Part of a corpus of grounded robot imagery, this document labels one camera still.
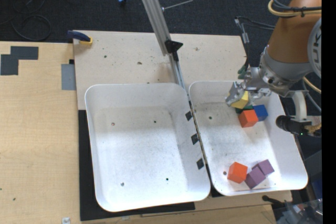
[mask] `wooden table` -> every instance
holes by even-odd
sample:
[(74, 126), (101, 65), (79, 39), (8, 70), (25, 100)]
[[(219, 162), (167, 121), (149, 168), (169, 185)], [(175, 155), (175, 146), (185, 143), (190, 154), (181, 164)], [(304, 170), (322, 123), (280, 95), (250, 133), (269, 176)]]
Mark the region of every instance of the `wooden table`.
[[(82, 33), (93, 37), (91, 48), (78, 45), (77, 40), (73, 44), (0, 42), (1, 55), (11, 54), (11, 46), (38, 47), (37, 60), (18, 61), (18, 75), (0, 76), (0, 222), (58, 224), (69, 218), (71, 224), (123, 220), (138, 224), (275, 223), (271, 205), (262, 201), (261, 194), (208, 197), (196, 202), (193, 211), (81, 221), (78, 110), (85, 109), (86, 88), (97, 82), (173, 79), (153, 33)], [(240, 37), (171, 36), (184, 43), (179, 57), (186, 86), (196, 80), (235, 80), (245, 61)], [(113, 49), (121, 46), (125, 50)], [(75, 59), (77, 90), (62, 89), (61, 65), (69, 64), (70, 59)], [(290, 191), (268, 195), (292, 200)]]

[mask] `purple cube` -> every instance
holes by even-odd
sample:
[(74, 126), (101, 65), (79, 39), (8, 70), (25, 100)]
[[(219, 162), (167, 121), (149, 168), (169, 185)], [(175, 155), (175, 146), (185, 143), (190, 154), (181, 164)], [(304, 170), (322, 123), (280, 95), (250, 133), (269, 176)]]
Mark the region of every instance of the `purple cube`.
[(252, 169), (251, 172), (249, 172), (246, 175), (245, 183), (250, 189), (252, 189), (255, 186), (257, 186), (259, 183), (264, 181), (265, 179), (266, 179), (266, 176), (263, 174), (260, 168), (255, 167), (254, 169)]
[(274, 172), (274, 169), (271, 165), (271, 163), (269, 162), (268, 159), (260, 162), (260, 163), (257, 163), (255, 166), (252, 167), (252, 169), (254, 169), (255, 167), (259, 167), (260, 170), (262, 171), (262, 173), (267, 176), (269, 175), (270, 173), (273, 173)]
[(267, 118), (268, 113), (263, 104), (254, 105), (253, 109), (256, 112), (259, 121), (263, 121), (265, 118)]

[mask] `white tray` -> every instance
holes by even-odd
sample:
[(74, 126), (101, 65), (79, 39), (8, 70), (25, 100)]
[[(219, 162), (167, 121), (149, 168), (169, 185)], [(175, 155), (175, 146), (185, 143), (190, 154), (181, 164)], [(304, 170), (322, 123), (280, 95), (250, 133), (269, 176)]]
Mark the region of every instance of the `white tray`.
[(186, 91), (100, 84), (85, 94), (98, 204), (116, 212), (203, 200), (210, 181)]
[[(235, 108), (228, 107), (225, 97), (233, 81), (198, 81), (189, 88), (191, 102), (204, 146), (213, 186), (226, 196), (274, 190), (303, 189), (308, 175), (293, 135), (276, 126), (284, 115), (278, 95), (272, 93), (255, 102), (268, 112), (264, 121), (241, 127)], [(268, 159), (274, 172), (253, 189), (227, 179), (233, 162), (248, 166), (248, 171)]]

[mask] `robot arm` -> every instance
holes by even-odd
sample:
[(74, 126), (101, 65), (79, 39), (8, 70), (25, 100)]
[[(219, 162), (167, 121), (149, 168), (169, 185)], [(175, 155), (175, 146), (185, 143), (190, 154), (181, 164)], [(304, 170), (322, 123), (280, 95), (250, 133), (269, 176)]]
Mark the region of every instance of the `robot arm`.
[(306, 125), (311, 125), (306, 121), (307, 91), (290, 88), (310, 72), (321, 78), (321, 3), (322, 0), (291, 0), (285, 11), (277, 12), (272, 6), (279, 6), (278, 0), (269, 2), (270, 12), (280, 18), (259, 66), (248, 66), (243, 81), (233, 83), (227, 105), (242, 109), (272, 92), (293, 98), (295, 118), (281, 116), (277, 125), (295, 134), (307, 133)]

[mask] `blue clamp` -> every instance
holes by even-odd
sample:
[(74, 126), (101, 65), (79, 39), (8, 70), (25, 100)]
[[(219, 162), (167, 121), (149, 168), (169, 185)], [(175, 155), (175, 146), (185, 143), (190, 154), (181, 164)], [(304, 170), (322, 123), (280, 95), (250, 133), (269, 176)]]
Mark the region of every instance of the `blue clamp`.
[(68, 30), (68, 38), (78, 39), (80, 44), (92, 45), (92, 37), (89, 37), (81, 32)]

